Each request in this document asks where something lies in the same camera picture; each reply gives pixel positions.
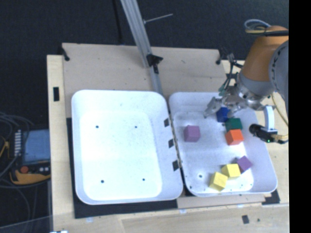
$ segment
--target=cube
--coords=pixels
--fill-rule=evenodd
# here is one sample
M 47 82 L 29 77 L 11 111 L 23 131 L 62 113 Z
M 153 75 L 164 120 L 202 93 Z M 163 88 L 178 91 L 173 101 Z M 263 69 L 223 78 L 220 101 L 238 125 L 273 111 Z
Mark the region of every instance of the cube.
M 241 119 L 239 118 L 228 118 L 225 122 L 225 128 L 227 132 L 229 130 L 243 129 Z
M 216 112 L 216 116 L 217 116 L 217 122 L 226 122 L 228 119 L 228 114 L 229 109 L 227 107 L 221 107 L 217 112 Z
M 200 127 L 188 125 L 184 129 L 184 140 L 186 142 L 197 142 L 201 137 Z
M 240 167 L 238 164 L 227 164 L 222 167 L 222 174 L 226 175 L 229 179 L 235 179 L 241 175 Z
M 225 139 L 226 139 L 228 145 L 238 145 L 242 141 L 244 141 L 244 137 L 243 137 L 242 131 L 240 129 L 229 130 L 225 134 Z
M 243 156 L 242 158 L 237 160 L 237 164 L 239 165 L 241 173 L 244 173 L 253 165 L 246 156 Z
M 209 187 L 217 191 L 222 191 L 225 188 L 228 177 L 220 172 L 214 172 L 209 181 Z

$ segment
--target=green block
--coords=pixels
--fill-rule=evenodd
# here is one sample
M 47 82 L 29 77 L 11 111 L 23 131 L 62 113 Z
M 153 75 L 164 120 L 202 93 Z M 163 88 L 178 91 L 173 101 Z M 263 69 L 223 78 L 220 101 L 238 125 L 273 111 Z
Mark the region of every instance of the green block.
M 239 118 L 228 118 L 227 121 L 225 122 L 225 128 L 227 132 L 229 130 L 237 130 L 237 129 L 242 129 L 242 123 Z

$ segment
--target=black bracket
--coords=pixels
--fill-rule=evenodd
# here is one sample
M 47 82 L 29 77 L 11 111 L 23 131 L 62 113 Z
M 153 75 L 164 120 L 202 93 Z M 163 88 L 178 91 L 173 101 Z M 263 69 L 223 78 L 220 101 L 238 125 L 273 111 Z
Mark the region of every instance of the black bracket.
M 163 60 L 163 58 L 152 55 L 152 54 L 148 54 L 146 57 L 147 57 L 148 65 L 154 68 L 154 72 L 156 74 L 159 74 L 159 69 L 157 68 L 157 64 L 159 64 Z

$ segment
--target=white tray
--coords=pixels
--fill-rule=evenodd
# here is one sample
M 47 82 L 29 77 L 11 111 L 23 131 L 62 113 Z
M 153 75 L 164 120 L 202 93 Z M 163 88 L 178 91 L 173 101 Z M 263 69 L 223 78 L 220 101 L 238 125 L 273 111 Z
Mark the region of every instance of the white tray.
M 81 90 L 71 100 L 75 186 L 87 204 L 173 200 L 183 190 L 165 99 Z
M 177 140 L 184 179 L 188 190 L 198 197 L 214 195 L 270 193 L 276 189 L 277 178 L 266 144 L 249 132 L 249 126 L 258 123 L 255 111 L 244 109 L 236 113 L 241 119 L 244 141 L 229 146 L 225 140 L 224 123 L 216 114 L 207 118 L 203 111 L 218 93 L 179 92 L 170 96 L 169 106 Z M 198 142 L 185 142 L 183 130 L 187 125 L 200 127 Z M 210 188 L 209 180 L 221 167 L 246 155 L 252 166 L 240 177 L 228 180 L 221 192 Z

